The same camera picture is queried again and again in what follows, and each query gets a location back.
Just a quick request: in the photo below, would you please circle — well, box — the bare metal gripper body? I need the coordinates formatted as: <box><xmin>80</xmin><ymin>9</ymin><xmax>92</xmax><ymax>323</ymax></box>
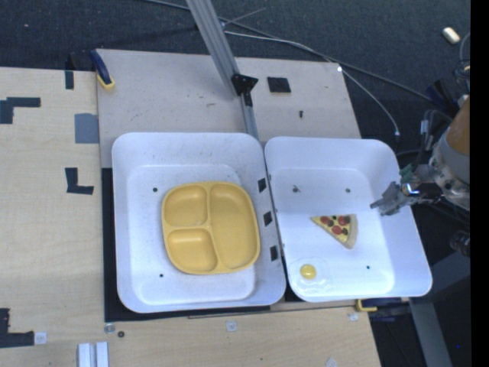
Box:
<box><xmin>399</xmin><ymin>164</ymin><xmax>471</xmax><ymax>210</ymax></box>

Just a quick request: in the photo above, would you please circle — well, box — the white plastic tray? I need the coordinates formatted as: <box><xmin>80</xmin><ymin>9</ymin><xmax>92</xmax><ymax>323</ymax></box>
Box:
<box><xmin>263</xmin><ymin>135</ymin><xmax>434</xmax><ymax>304</ymax></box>
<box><xmin>111</xmin><ymin>131</ymin><xmax>287</xmax><ymax>314</ymax></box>

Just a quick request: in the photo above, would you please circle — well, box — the toy pizza slice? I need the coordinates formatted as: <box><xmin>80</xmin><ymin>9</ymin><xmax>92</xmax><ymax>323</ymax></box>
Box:
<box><xmin>309</xmin><ymin>213</ymin><xmax>359</xmax><ymax>250</ymax></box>

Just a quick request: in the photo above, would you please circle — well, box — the toy fried egg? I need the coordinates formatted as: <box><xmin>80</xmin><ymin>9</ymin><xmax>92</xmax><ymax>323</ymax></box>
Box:
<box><xmin>287</xmin><ymin>257</ymin><xmax>333</xmax><ymax>295</ymax></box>

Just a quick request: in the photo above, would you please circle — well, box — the small white cylinder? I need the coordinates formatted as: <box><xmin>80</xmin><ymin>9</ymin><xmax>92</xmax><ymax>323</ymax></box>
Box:
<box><xmin>442</xmin><ymin>26</ymin><xmax>461</xmax><ymax>46</ymax></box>

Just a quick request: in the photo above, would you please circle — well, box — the yellow divided plate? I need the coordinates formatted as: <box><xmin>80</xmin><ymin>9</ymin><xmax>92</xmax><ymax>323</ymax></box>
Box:
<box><xmin>160</xmin><ymin>180</ymin><xmax>262</xmax><ymax>276</ymax></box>

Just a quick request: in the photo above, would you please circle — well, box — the pale wood board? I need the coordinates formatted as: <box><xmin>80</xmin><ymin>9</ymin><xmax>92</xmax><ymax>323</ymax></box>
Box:
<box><xmin>95</xmin><ymin>47</ymin><xmax>362</xmax><ymax>313</ymax></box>

